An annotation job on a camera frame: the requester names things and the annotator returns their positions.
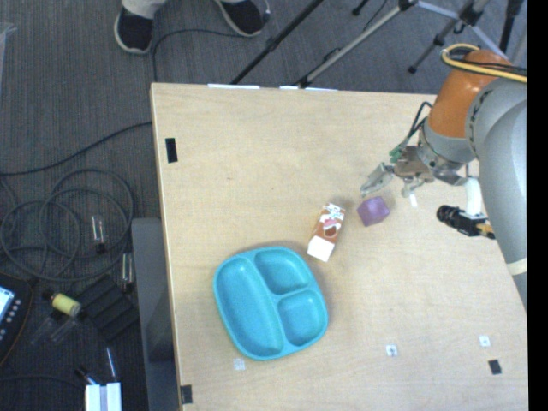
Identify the purple cube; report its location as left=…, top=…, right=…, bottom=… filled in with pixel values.
left=355, top=195, right=391, bottom=228

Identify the silver tripod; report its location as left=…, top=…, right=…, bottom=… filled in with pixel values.
left=294, top=0, right=517, bottom=90

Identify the black cylinder on white bracket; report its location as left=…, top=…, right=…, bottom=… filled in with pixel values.
left=436, top=176, right=494, bottom=239

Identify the black stand pole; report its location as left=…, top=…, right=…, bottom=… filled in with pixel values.
left=229, top=0, right=356, bottom=86

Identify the pale wood board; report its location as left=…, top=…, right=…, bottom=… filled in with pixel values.
left=149, top=82, right=528, bottom=411

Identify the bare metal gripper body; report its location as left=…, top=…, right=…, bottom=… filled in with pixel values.
left=392, top=142, right=468, bottom=186

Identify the blue divided plate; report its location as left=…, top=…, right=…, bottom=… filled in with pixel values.
left=212, top=246, right=330, bottom=362

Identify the brown and white carton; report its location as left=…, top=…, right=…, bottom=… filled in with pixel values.
left=306, top=202, right=347, bottom=264

